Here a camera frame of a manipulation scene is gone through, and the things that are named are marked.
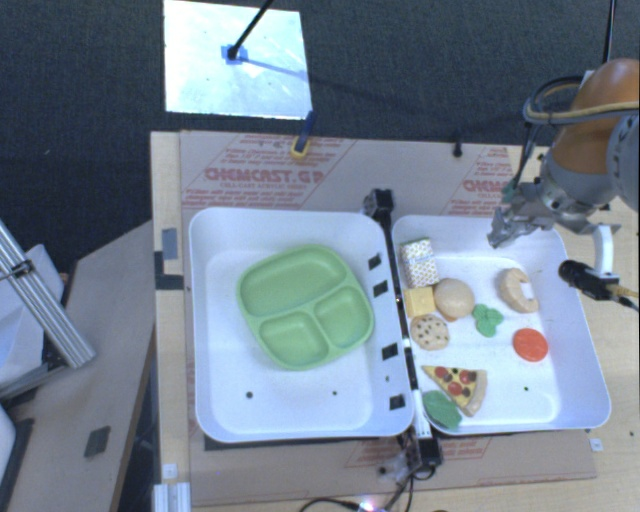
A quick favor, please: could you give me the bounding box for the yellow cheese cube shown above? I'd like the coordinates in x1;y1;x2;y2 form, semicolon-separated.
403;285;437;319

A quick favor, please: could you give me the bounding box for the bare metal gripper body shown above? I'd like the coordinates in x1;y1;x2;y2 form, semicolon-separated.
505;181;577;229

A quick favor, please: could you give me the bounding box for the brown cardboard board, red print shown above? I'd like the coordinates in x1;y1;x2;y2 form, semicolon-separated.
178;130;599;507

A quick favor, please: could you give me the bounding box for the white and yellow carton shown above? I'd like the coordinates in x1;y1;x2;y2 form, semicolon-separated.
398;237;441;290

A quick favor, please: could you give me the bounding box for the pizza slice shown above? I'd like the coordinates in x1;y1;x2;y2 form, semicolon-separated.
420;365;489;419

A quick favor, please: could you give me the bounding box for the brown chocolate chip biscuit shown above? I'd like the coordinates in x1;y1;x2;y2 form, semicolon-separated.
409;314;451;352

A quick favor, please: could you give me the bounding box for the beige croissant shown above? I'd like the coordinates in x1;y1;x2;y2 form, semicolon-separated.
495;267;541;315

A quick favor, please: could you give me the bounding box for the black block with thin wires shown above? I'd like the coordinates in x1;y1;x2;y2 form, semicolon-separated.
362;187;397;219
398;433;445;475

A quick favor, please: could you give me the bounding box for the thin black and white rod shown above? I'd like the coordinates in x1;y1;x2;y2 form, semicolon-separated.
379;213;430;438

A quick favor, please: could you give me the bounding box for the beige bread bun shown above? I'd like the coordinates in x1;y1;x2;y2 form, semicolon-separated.
432;277;476;323

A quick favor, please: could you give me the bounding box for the green lettuce leaf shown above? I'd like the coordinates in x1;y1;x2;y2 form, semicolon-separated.
421;390;463;432

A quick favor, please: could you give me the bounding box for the small green leaf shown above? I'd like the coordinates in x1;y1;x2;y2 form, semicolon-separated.
471;303;505;339

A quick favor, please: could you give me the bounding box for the green divided plate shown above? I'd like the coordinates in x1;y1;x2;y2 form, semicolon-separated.
235;243;376;372

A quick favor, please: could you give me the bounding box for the orange round slice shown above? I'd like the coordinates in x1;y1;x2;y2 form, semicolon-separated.
511;327;550;363

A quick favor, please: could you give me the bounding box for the white plastic tray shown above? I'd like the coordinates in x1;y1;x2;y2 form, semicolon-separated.
188;207;418;444
391;214;613;437

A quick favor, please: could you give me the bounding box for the black cylinder on white bracket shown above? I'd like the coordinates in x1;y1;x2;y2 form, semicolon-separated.
558;223;624;301

